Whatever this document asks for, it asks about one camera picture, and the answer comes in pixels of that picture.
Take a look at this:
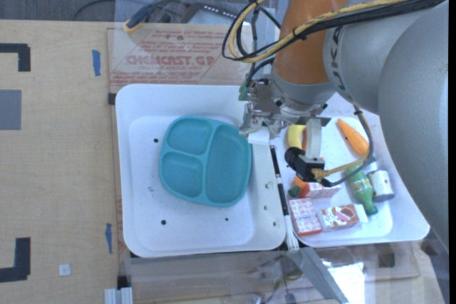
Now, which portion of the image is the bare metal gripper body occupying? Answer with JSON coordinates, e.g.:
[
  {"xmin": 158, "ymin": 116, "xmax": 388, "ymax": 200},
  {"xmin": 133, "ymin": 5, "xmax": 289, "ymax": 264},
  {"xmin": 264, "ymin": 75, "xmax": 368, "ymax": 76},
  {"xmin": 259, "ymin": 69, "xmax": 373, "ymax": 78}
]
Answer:
[{"xmin": 244, "ymin": 78, "xmax": 328, "ymax": 128}]

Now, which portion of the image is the yellow banana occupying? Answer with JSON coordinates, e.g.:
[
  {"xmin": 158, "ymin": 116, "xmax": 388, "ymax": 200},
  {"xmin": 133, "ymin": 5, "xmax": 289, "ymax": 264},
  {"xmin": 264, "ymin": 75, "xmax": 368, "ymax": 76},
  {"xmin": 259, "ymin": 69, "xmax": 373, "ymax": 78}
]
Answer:
[{"xmin": 286, "ymin": 123, "xmax": 308, "ymax": 150}]

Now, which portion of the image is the blue divided plate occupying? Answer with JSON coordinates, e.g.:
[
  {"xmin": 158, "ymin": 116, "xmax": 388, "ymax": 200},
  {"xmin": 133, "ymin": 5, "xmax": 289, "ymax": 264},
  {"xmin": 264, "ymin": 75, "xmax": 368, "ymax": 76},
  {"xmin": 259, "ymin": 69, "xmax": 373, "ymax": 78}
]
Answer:
[{"xmin": 158, "ymin": 115, "xmax": 254, "ymax": 209}]

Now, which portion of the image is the orange fruit with green stem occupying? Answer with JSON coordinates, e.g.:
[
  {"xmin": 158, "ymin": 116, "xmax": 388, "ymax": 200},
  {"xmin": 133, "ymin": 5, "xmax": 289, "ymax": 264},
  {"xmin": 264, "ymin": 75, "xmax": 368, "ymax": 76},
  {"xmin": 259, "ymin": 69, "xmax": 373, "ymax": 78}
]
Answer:
[{"xmin": 287, "ymin": 176, "xmax": 311, "ymax": 199}]

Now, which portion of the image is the white and orange flat carton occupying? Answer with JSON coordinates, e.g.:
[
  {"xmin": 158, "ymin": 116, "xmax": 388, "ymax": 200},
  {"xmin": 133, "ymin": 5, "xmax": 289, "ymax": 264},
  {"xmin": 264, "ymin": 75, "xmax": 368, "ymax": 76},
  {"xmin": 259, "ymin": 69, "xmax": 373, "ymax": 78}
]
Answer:
[{"xmin": 299, "ymin": 182, "xmax": 343, "ymax": 200}]

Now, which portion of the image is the orange carrot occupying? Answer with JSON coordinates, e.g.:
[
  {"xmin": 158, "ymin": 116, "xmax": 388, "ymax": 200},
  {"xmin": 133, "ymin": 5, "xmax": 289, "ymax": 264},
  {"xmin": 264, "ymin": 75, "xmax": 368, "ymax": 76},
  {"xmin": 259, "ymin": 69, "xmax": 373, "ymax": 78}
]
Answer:
[{"xmin": 336, "ymin": 117, "xmax": 371, "ymax": 157}]

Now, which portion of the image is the orange patterned square carton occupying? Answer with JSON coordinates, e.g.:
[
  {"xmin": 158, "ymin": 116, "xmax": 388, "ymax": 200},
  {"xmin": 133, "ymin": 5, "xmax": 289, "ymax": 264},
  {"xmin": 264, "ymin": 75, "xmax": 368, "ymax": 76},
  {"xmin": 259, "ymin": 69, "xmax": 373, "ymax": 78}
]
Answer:
[{"xmin": 287, "ymin": 197, "xmax": 323, "ymax": 237}]

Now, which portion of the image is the green bottle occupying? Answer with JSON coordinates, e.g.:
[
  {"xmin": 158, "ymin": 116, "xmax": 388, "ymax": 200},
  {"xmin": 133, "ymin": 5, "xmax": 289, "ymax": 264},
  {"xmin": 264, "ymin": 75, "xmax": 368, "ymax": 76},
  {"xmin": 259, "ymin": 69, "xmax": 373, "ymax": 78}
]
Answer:
[{"xmin": 343, "ymin": 162, "xmax": 379, "ymax": 216}]

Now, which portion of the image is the white plastic tray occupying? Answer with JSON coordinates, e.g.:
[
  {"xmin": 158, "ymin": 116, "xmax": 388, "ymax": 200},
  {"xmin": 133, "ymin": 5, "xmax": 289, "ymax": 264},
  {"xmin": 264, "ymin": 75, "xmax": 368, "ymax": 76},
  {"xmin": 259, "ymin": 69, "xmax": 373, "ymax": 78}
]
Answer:
[
  {"xmin": 114, "ymin": 83, "xmax": 288, "ymax": 258},
  {"xmin": 270, "ymin": 92, "xmax": 431, "ymax": 248}
]

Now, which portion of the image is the orange and white long carton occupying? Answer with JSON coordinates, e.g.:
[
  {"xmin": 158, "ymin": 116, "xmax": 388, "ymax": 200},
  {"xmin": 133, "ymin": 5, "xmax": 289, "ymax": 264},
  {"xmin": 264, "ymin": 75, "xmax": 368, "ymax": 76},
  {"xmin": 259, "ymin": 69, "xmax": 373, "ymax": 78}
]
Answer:
[{"xmin": 316, "ymin": 203, "xmax": 369, "ymax": 233}]

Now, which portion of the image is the brown cardboard board red print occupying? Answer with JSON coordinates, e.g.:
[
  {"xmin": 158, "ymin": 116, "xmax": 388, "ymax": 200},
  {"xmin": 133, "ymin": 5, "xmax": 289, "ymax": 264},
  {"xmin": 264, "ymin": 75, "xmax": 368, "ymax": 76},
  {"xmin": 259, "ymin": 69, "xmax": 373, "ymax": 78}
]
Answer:
[{"xmin": 106, "ymin": 21, "xmax": 428, "ymax": 282}]

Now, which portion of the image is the silver can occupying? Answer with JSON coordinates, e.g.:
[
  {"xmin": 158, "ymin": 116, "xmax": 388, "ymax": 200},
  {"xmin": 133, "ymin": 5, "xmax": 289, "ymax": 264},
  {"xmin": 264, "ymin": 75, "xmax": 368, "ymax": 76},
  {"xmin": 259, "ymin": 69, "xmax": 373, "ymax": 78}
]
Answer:
[{"xmin": 366, "ymin": 169, "xmax": 395, "ymax": 203}]

